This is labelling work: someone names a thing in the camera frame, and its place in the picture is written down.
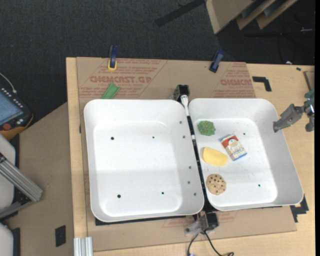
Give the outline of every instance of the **table surface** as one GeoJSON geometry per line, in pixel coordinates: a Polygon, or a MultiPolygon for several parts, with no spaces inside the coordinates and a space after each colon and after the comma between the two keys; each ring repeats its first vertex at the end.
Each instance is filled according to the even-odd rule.
{"type": "MultiPolygon", "coordinates": [[[[314,71],[314,66],[247,64],[250,76],[266,77],[272,87],[267,92],[262,83],[253,83],[257,98],[270,101],[278,115],[290,104],[302,106],[305,93],[309,90],[304,71],[314,71]]],[[[79,134],[79,96],[77,59],[66,58],[70,157],[72,178],[72,205],[74,237],[88,236],[84,177],[82,165],[82,143],[79,134]]],[[[234,252],[236,256],[247,255],[316,255],[315,233],[315,133],[306,132],[306,115],[291,127],[283,130],[293,162],[298,172],[305,198],[309,207],[307,214],[298,216],[297,231],[237,237],[214,240],[215,248],[221,254],[234,252]]],[[[140,248],[95,252],[95,256],[185,256],[188,243],[167,244],[140,248]]],[[[207,241],[192,244],[197,256],[215,255],[207,241]]]]}

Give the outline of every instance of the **electronic device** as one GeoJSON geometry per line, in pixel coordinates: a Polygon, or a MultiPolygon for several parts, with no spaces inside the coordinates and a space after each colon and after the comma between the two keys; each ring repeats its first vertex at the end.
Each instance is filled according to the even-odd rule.
{"type": "Polygon", "coordinates": [[[0,86],[0,134],[10,141],[33,119],[28,106],[13,92],[0,86]]]}

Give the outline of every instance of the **black fabric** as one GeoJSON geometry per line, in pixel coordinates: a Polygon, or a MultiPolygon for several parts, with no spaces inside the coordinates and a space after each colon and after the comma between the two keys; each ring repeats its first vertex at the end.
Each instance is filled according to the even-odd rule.
{"type": "MultiPolygon", "coordinates": [[[[66,57],[106,57],[110,45],[118,45],[120,58],[210,61],[223,49],[224,61],[314,64],[313,58],[285,38],[278,43],[277,37],[244,35],[314,27],[315,0],[297,1],[262,30],[256,21],[239,30],[234,20],[214,34],[205,4],[161,27],[156,24],[190,2],[1,0],[0,72],[29,105],[34,123],[67,101],[66,57]]],[[[300,41],[315,47],[314,37],[300,41]]],[[[0,83],[6,81],[0,77],[0,83]]]]}

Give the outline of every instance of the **cable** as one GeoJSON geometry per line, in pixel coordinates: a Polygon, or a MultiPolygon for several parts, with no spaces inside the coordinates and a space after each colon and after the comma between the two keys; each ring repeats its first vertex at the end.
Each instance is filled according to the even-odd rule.
{"type": "MultiPolygon", "coordinates": [[[[222,256],[222,255],[216,250],[216,248],[214,247],[214,245],[212,244],[212,242],[211,242],[211,240],[210,240],[210,238],[209,238],[209,236],[208,236],[208,234],[207,234],[207,230],[208,230],[208,229],[205,229],[203,232],[200,232],[200,233],[196,234],[196,235],[193,237],[193,239],[191,240],[191,242],[190,242],[190,244],[189,244],[189,246],[188,246],[187,256],[191,255],[191,254],[190,254],[191,244],[192,244],[193,241],[198,237],[199,234],[205,235],[206,238],[208,239],[208,241],[209,241],[212,249],[215,251],[215,253],[216,253],[218,256],[222,256]]],[[[228,253],[227,256],[234,256],[234,255],[235,255],[234,252],[230,252],[230,253],[228,253]]]]}
{"type": "Polygon", "coordinates": [[[12,87],[12,92],[13,92],[14,94],[17,94],[17,91],[16,91],[14,85],[10,82],[10,80],[9,80],[8,78],[6,78],[5,75],[2,74],[1,72],[0,72],[0,76],[2,76],[2,77],[9,83],[9,85],[12,87]]]}

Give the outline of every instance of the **black floor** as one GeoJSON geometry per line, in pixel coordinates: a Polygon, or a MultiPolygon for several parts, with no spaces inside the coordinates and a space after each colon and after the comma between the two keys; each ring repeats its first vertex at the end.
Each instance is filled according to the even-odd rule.
{"type": "MultiPolygon", "coordinates": [[[[315,34],[246,37],[249,33],[315,27],[315,0],[299,0],[261,30],[256,21],[239,30],[232,21],[214,34],[204,4],[159,26],[156,20],[192,0],[1,1],[0,72],[29,105],[36,122],[67,101],[66,57],[224,61],[314,65],[315,34]]],[[[0,84],[6,81],[0,77],[0,84]]]]}

